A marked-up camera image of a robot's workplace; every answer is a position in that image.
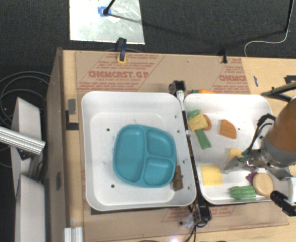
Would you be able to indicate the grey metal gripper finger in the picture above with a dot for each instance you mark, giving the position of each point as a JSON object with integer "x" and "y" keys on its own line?
{"x": 245, "y": 163}
{"x": 232, "y": 165}

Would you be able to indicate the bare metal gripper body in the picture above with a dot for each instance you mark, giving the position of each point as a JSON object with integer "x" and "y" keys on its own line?
{"x": 260, "y": 158}

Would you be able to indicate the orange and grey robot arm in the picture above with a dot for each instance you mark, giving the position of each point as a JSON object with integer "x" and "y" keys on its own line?
{"x": 290, "y": 130}

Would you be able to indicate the yellow wedge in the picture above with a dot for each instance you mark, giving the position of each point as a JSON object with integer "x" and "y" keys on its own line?
{"x": 234, "y": 154}

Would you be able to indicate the purple grapes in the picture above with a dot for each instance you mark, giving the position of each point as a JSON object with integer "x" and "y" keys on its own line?
{"x": 250, "y": 177}

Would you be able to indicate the yellow cheese slice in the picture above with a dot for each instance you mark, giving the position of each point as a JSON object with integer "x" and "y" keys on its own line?
{"x": 211, "y": 175}

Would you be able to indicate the tan round biscuit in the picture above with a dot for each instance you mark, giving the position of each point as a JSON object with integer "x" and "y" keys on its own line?
{"x": 263, "y": 184}

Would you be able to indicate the green ridged vegetable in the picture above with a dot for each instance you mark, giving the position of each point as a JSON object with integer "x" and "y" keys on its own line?
{"x": 243, "y": 192}

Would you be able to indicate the orange bread slice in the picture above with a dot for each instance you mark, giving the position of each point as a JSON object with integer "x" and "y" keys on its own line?
{"x": 228, "y": 129}

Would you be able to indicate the thin black and white rod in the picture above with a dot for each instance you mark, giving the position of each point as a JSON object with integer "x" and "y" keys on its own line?
{"x": 189, "y": 145}

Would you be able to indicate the orange sausage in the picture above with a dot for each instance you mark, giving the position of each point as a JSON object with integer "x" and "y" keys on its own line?
{"x": 208, "y": 123}

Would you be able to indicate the white plastic tray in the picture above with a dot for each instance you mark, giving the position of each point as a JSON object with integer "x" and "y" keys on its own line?
{"x": 241, "y": 110}
{"x": 99, "y": 160}

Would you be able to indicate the yellow ravioli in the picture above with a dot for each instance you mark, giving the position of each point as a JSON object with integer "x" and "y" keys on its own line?
{"x": 197, "y": 122}

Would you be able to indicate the brown chocolate bar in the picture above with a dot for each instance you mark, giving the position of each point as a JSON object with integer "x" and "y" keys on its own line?
{"x": 178, "y": 179}

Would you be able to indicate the green leafy vegetable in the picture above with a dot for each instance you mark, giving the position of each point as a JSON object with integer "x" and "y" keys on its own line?
{"x": 192, "y": 113}

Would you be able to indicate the orange carrot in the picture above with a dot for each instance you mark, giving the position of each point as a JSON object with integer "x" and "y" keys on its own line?
{"x": 207, "y": 91}

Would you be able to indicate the blue divided plate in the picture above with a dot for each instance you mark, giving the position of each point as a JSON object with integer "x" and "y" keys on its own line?
{"x": 132, "y": 155}

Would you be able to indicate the brown cardboard board red print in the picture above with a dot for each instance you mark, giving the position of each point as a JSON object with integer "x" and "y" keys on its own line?
{"x": 147, "y": 70}

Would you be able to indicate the black cylinder on white bracket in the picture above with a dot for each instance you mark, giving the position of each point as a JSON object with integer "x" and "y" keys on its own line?
{"x": 284, "y": 202}

